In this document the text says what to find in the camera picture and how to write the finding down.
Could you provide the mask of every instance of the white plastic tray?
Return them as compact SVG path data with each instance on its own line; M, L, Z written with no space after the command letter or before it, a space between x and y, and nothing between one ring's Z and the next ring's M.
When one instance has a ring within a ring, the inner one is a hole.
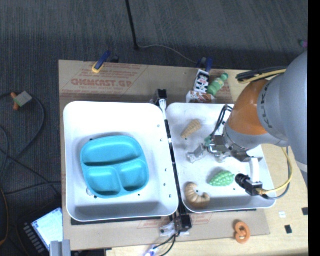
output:
M241 163L233 157L227 158L223 163L218 163L213 154L208 154L194 163L191 163L187 158L187 153L194 152L200 144L205 142L205 138L212 133L223 106L223 104L173 103L167 108L166 114L183 203L187 209L194 213L269 208L275 204L274 200L267 200L261 196L250 196L235 181L225 187L209 185L211 178L221 170L230 171L235 176L240 173L250 176L249 163ZM200 120L202 128L187 139L181 138L183 130L194 119ZM274 185L261 146L249 151L248 155L263 157L259 162L260 181L263 182L264 189L273 189ZM197 184L197 191L200 196L203 193L209 194L210 203L206 208L195 208L186 200L185 187L190 182Z
M66 208L79 222L169 216L179 204L161 110L149 103L75 101L63 111ZM141 145L149 168L142 190L117 198L87 193L80 152L90 139L126 135Z

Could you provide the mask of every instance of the small bottle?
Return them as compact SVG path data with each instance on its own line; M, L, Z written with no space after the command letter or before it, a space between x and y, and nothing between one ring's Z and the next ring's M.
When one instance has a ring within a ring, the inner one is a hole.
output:
M217 92L224 86L228 77L229 76L227 73L223 73L220 77L216 78L212 83L209 84L206 93L216 96Z

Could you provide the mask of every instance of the wire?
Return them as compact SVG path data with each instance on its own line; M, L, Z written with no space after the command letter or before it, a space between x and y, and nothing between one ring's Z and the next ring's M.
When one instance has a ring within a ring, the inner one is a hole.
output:
M160 243L157 246L154 246L153 249L157 249L157 248L159 248L161 246L164 246L165 244L169 243L175 236L176 236L176 234L172 235L168 240L164 241L163 243Z
M0 95L0 99L4 98L4 97L7 97L7 96L10 96L11 93L8 92L8 93L4 93L2 95ZM40 102L39 99L37 99L35 96L32 95L32 98L37 102L37 104L40 106L40 109L41 109L41 120L40 120L40 125L39 125L39 128L38 130L36 131L36 134L33 136L33 138L26 144L26 146L15 156L15 157L10 157L9 156L9 139L8 139L8 135L5 131L5 129L3 127L0 126L0 130L2 131L2 133L4 134L4 137L5 137L5 140L6 140L6 149L5 150L1 150L0 149L0 152L3 153L5 156L4 156L4 160L3 160L3 164L2 164L2 167L0 169L0 178L2 175L4 175L4 172L5 170L7 170L10 166L11 163L15 163L15 164L18 164L24 168L26 168L27 170L29 170L30 172L34 173L36 176L40 177L46 185L51 185L50 187L54 190L54 192L58 195L59 192L56 190L56 188L53 186L53 184L57 183L57 182L49 182L46 178L44 178L42 175L40 175L39 173L37 173L36 171L30 169L29 167L21 164L20 162L17 161L17 158L19 156L21 156L21 154L34 142L34 140L37 138L37 136L39 135L39 133L41 132L43 126L44 126L44 122L45 122L45 109L42 105L42 103ZM25 191L25 190L29 190L29 189L33 189L33 188L36 188L38 185L36 186L33 186L33 187L30 187L30 188L26 188L26 189L22 189L22 190L18 190L18 191L12 191L10 193L6 193L6 195L13 195L15 193L20 193L22 191Z
M243 80L243 81L239 81L239 84L247 84L247 83L250 83L250 82L253 82L253 81L257 81L257 80L261 80L261 79L264 79L264 78L270 78L270 77L273 77L275 75L279 75L279 74L283 74L284 72L286 72L286 69L281 69L281 70L277 70L277 71L272 71L272 72L268 72L268 73L264 73L264 74L261 74L261 75L258 75L258 76L254 76L250 79L247 79L247 80Z
M11 244L13 245L13 247L17 250L17 251L19 251L22 255L25 255L26 254L26 252L25 251L22 251L19 247L18 247L18 245L16 245L16 243L9 237L9 239L8 239L10 242L11 242Z
M19 240L19 242L20 242L20 245L22 246L22 248L23 248L23 250L24 250L23 255L29 256L29 254L28 254L28 252L27 252L27 250L26 250L26 248L25 248L25 245L24 245L24 243L22 242L22 239L21 239L21 237L20 237L20 233L19 233L19 231L18 231L18 223L20 223L20 222L22 221L22 219L25 218L26 216L34 215L34 214L37 213L38 211L44 210L47 206L49 206L50 204L52 204L52 203L55 202L55 201L56 201L56 199L53 200L53 201L48 202L46 205L44 205L44 206L42 206L42 207L40 207L40 208L37 208L37 209L34 209L34 210L30 211L28 214L20 217L20 218L16 221L16 224L14 225L13 229L15 230L16 235L17 235L17 237L18 237L18 240Z
M227 105L227 104L223 106L223 108L222 108L222 110L220 112L218 121L216 122L215 128L214 128L213 132L210 134L211 137L213 137L216 134L216 132L219 129L220 125L223 123L226 112L227 111L231 112L232 110L233 110L233 108L231 106Z
M173 242L172 242L170 248L169 248L165 253L161 254L160 256L165 256L165 255L167 255L167 254L171 251L171 249L172 249L172 248L174 247L174 245L175 245L176 237L177 237L176 235L173 236Z
M8 139L8 135L5 131L5 129L0 125L0 130L2 131L2 133L4 134L5 137L5 141L6 141L6 151L5 151L5 156L4 156L4 160L3 160L3 164L2 167L0 169L0 176L1 176L1 172L5 169L5 166L7 164L7 160L9 157L9 139Z
M175 52L176 54L180 55L182 58L186 59L187 61L193 63L193 64L197 64L197 62L189 59L188 57L182 55L180 52L178 52L177 50L173 49L173 48L170 48L168 46L165 46L165 45L161 45L161 44L152 44L152 45L147 45L147 46L140 46L139 44L137 44L137 46L139 48L142 48L142 49L147 49L147 48L151 48L151 47L162 47L162 48L165 48L165 49L168 49L168 50L171 50L173 52Z
M17 194L20 194L20 193L28 191L28 190L33 190L33 189L36 189L36 188L45 187L45 186L48 186L48 185L56 185L56 184L61 184L61 182L60 181L53 181L53 182L42 183L42 184L26 187L26 188L23 188L23 189L20 189L20 190L7 192L7 193L4 193L4 194L6 196L17 195Z
M256 75L262 75L265 73L269 73L272 71L278 71L278 70L284 70L287 66L273 66L273 67L267 67L267 68L260 68L256 70L246 71L240 74L237 74L235 79L237 79L240 82L243 82L246 79L254 78Z
M2 95L0 95L0 99L1 98L4 98L6 96L10 96L11 93L8 92L8 93L4 93ZM19 156L21 156L21 154L34 142L34 140L37 138L37 136L39 135L39 133L41 132L43 126L44 126L44 122L45 122L45 109L43 107L43 105L41 104L41 102L35 97L32 95L32 98L38 103L38 105L40 106L40 109L41 109L41 114L42 114L42 117L41 117L41 123L40 123L40 126L35 134L35 136L27 143L27 145L13 158L13 160L15 161ZM7 165L6 167L6 164L3 164L2 165L2 168L0 169L0 178L1 178L1 175L3 175L2 173L5 172L6 169L8 169L10 166L10 163Z
M288 147L286 147L286 154L289 156L289 148ZM288 179L289 179L290 175L292 173L291 167L289 165L289 161L287 161L287 165L288 165ZM276 197L269 197L267 194L263 194L262 197L267 200L278 200L287 194L287 192L289 191L289 188L290 188L290 183L288 184L285 191L281 195L276 196Z
M284 189L285 187L288 187L288 185L290 184L291 180L292 180L292 177L293 177L293 166L292 166L292 162L287 154L287 152L284 150L284 148L281 148L282 149L282 152L284 153L286 159L287 159L287 163L288 163L288 166L290 168L290 172L289 172L289 178L288 180L281 186L275 188L275 189L270 189L270 190L265 190L263 188L257 188L256 191L259 193L259 195L265 195L265 194L268 194L268 193L271 193L271 192L277 192L277 191L280 191L282 189Z

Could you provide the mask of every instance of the blue plate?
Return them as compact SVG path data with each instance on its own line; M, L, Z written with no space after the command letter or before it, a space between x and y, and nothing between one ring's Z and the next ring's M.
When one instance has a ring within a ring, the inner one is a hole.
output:
M140 144L129 136L90 140L80 153L89 190L99 198L116 198L142 190L149 169Z

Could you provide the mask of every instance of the blue clamp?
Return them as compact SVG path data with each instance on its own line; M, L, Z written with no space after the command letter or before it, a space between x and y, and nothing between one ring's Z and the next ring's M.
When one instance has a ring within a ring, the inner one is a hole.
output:
M212 58L208 58L206 60L205 72L210 73L214 60Z
M92 71L95 73L99 73L101 71L101 69L104 67L104 63L106 62L106 60L110 57L111 52L108 50L106 51L102 57L93 64L92 66Z

